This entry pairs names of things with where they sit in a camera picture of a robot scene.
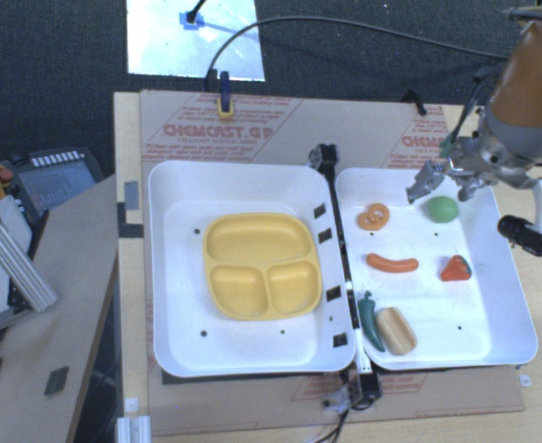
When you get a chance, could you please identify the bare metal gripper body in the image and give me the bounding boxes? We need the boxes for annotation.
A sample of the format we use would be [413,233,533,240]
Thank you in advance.
[440,135,539,188]

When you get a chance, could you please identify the green round fruit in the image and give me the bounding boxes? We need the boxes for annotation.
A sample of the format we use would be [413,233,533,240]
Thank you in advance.
[426,195,460,224]

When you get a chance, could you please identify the orange pretzel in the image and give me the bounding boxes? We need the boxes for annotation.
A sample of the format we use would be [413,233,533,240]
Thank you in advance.
[356,202,391,232]

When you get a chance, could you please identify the red strawberry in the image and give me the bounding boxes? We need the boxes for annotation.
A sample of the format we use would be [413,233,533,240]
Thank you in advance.
[440,254,473,282]

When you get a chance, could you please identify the orange sausage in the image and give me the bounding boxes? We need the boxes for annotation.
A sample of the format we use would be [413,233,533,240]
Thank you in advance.
[366,252,420,274]

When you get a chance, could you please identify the thin black and white rod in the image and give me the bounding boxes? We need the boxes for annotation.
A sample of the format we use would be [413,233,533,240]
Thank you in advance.
[323,163,373,374]

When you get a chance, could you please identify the white plastic tray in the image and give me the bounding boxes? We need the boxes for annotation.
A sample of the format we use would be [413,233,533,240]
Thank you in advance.
[334,166,539,371]
[147,159,357,378]

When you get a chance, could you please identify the green chili pepper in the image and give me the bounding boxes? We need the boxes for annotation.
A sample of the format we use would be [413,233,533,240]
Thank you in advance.
[356,290,386,353]

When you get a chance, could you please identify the tan hot dog bun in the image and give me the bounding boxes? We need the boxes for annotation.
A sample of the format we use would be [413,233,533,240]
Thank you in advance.
[375,306,418,356]

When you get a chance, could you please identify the brown cardboard board red print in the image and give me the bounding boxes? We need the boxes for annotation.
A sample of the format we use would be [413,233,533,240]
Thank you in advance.
[138,89,526,437]

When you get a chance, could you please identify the yellow divided plate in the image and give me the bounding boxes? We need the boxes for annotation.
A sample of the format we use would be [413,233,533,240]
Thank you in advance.
[201,211,323,321]

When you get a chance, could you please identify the black cylinder on white bracket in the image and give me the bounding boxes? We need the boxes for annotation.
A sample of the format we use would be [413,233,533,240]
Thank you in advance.
[497,178,542,257]

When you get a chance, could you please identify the black block with thin wires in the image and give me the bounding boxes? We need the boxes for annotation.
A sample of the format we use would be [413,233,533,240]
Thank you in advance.
[343,370,383,410]
[307,142,338,171]

